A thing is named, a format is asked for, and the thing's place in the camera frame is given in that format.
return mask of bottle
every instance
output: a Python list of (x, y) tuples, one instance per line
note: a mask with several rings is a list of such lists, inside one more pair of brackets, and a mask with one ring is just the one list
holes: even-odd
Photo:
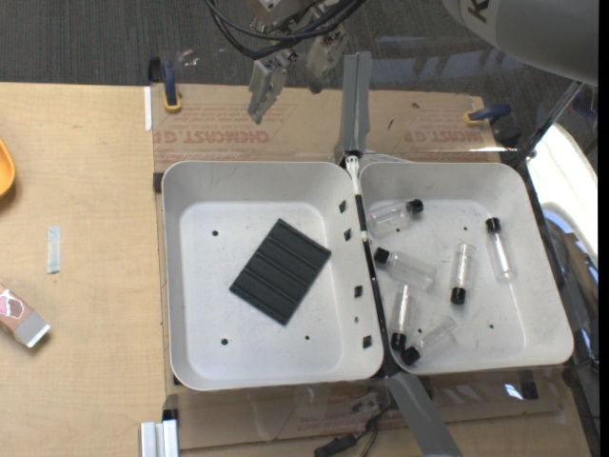
[(412, 288), (429, 291), (429, 288), (434, 283), (436, 269), (411, 255), (398, 251), (389, 252), (384, 248), (377, 248), (374, 253), (374, 260), (393, 279)]
[(415, 310), (413, 290), (408, 285), (401, 285), (396, 293), (396, 301), (389, 322), (391, 347), (399, 352), (406, 348), (406, 329), (412, 327)]
[(467, 290), (471, 286), (476, 248), (471, 244), (459, 244), (453, 256), (452, 291), (450, 301), (454, 305), (465, 303)]
[(377, 209), (372, 209), (366, 219), (368, 231), (375, 237), (384, 237), (410, 225), (413, 215), (423, 211), (421, 200), (396, 202)]
[(457, 328), (455, 321), (445, 316), (438, 324), (425, 330), (417, 340), (401, 354), (403, 362), (412, 366), (422, 357), (428, 358), (441, 351), (451, 340), (451, 332)]
[(486, 221), (486, 231), (488, 233), (486, 245), (495, 275), (500, 281), (510, 281), (514, 278), (515, 272), (510, 262), (508, 247), (501, 233), (499, 218), (489, 218)]

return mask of white plastic tray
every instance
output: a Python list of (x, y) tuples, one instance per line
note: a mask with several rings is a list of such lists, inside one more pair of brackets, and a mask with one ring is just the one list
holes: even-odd
[[(573, 336), (540, 238), (528, 195), (518, 174), (499, 164), (373, 163), (361, 173), (367, 209), (420, 198), (421, 218), (373, 248), (401, 250), (438, 268), (432, 293), (420, 295), (416, 326), (429, 328), (448, 314), (459, 325), (443, 351), (403, 364), (416, 374), (561, 364), (573, 351)], [(485, 220), (499, 217), (517, 276), (496, 280), (486, 250)], [(450, 303), (451, 259), (458, 243), (477, 247), (477, 275), (465, 305)], [(393, 308), (398, 283), (378, 269), (385, 311)]]
[[(351, 181), (342, 169), (188, 161), (167, 170), (163, 202), (169, 352), (185, 386), (281, 386), (377, 372), (383, 346)], [(229, 291), (278, 218), (332, 252), (285, 327)]]

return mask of clear plastic tube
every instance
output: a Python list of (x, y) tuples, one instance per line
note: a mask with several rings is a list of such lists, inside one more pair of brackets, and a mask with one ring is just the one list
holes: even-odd
[(436, 268), (411, 255), (377, 248), (374, 260), (396, 281), (412, 288), (429, 291), (434, 284)]
[(389, 330), (391, 347), (402, 352), (406, 348), (406, 330), (412, 326), (416, 311), (415, 296), (408, 285), (401, 285), (396, 292), (396, 301), (391, 312)]
[(486, 245), (497, 279), (500, 281), (512, 280), (515, 277), (515, 272), (508, 253), (509, 248), (501, 233), (499, 218), (489, 218), (486, 221), (486, 231), (488, 232)]
[(424, 330), (417, 340), (402, 352), (403, 362), (412, 366), (422, 357), (427, 359), (442, 351), (450, 343), (450, 334), (455, 328), (455, 321), (450, 316), (445, 316), (438, 324)]
[(366, 218), (368, 231), (375, 237), (384, 237), (392, 232), (408, 227), (412, 216), (422, 211), (423, 204), (421, 200), (396, 202), (372, 209)]
[(450, 301), (454, 305), (465, 303), (465, 296), (473, 278), (476, 248), (471, 244), (459, 244), (453, 256)]

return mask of table surface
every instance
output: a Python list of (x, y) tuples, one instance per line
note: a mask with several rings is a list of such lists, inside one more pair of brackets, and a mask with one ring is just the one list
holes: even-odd
[[(51, 325), (35, 349), (0, 336), (1, 456), (136, 456), (165, 401), (152, 140), (137, 87), (0, 84), (16, 183), (0, 199), (0, 282)], [(61, 272), (47, 274), (47, 228)], [(570, 391), (558, 413), (451, 424), (465, 455), (589, 455)], [(327, 437), (185, 455), (312, 455)], [(407, 430), (370, 455), (420, 455)], [(359, 455), (356, 447), (344, 455)]]

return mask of tape strip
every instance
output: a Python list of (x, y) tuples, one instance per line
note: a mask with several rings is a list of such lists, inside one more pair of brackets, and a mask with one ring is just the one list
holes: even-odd
[(47, 228), (47, 274), (61, 270), (61, 227), (51, 225)]

